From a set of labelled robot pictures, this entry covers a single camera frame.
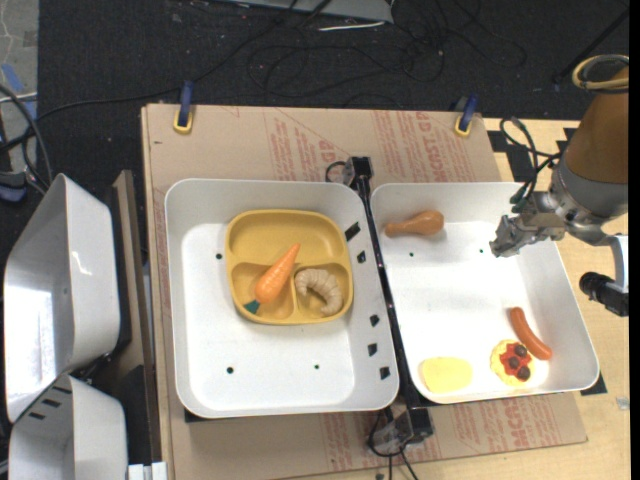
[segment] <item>toy carrot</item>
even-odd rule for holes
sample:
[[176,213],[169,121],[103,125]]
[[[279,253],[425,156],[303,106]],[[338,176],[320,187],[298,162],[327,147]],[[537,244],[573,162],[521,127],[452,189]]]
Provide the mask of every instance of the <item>toy carrot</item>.
[[260,304],[268,304],[276,299],[291,275],[299,250],[300,244],[293,244],[289,250],[278,258],[278,260],[269,267],[269,270],[262,275],[255,287],[255,300],[244,305],[247,311],[255,315]]

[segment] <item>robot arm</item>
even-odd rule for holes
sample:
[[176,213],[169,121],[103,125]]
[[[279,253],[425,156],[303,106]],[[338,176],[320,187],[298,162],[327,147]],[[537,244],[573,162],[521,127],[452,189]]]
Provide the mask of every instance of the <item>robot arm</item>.
[[[588,88],[577,75],[586,62],[576,68],[574,83]],[[554,166],[549,189],[534,191],[516,205],[517,216],[502,216],[490,245],[495,256],[508,257],[525,245],[569,233],[590,245],[611,247],[616,280],[590,272],[580,286],[607,309],[628,315],[628,239],[607,235],[602,226],[628,211],[629,67],[601,84]]]

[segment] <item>white container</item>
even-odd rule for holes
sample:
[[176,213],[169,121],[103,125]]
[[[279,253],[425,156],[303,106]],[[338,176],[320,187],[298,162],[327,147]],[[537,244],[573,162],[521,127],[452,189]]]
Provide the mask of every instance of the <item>white container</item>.
[[[354,191],[329,183],[190,179],[168,191],[165,205],[176,385],[186,409],[226,418],[375,410],[395,399],[391,329]],[[273,326],[238,313],[225,232],[238,214],[259,209],[319,212],[343,231],[359,223],[347,242],[354,302],[343,317]]]
[[60,374],[111,352],[119,331],[111,214],[60,174],[7,260],[9,419],[15,422]]
[[9,480],[124,480],[127,467],[122,406],[68,375],[11,430]]
[[[371,196],[411,378],[429,400],[445,404],[574,391],[598,379],[598,360],[556,243],[539,242],[510,258],[491,252],[489,242],[520,186],[387,184]],[[387,223],[425,210],[445,217],[437,235],[385,235]],[[553,349],[550,361],[536,361],[526,388],[507,386],[489,367],[493,347],[517,339],[507,314],[513,306],[525,310],[533,331]],[[432,393],[420,365],[438,356],[467,360],[471,384]]]

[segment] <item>yellow divided plate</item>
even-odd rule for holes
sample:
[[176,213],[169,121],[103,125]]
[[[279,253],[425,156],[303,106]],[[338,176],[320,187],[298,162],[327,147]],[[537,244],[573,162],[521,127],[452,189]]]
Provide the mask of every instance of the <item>yellow divided plate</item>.
[[[257,312],[245,309],[255,299],[254,287],[267,269],[294,243],[300,251],[288,283],[278,297],[260,304]],[[344,233],[331,219],[301,210],[254,210],[236,216],[225,239],[227,276],[236,309],[249,320],[262,324],[317,324],[344,315],[353,301],[353,275]],[[294,277],[307,268],[324,269],[335,275],[343,296],[342,308],[325,316],[325,301],[315,291],[304,297],[296,293]]]

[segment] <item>yellow cheese slice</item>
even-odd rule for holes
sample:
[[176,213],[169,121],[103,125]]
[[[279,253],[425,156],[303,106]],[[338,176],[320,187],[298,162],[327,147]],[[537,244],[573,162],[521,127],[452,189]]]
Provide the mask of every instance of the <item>yellow cheese slice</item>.
[[431,357],[421,365],[422,380],[432,393],[458,391],[471,383],[473,370],[458,357]]

